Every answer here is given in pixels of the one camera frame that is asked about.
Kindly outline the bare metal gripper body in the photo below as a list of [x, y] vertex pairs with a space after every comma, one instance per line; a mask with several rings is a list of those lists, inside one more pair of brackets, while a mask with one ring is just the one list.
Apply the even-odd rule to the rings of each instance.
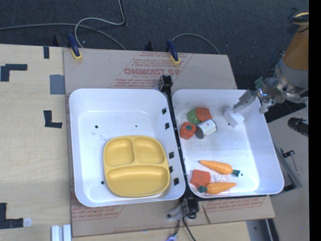
[[279, 71], [256, 80], [256, 95], [264, 103], [293, 103], [308, 101], [308, 88], [300, 88], [289, 82]]

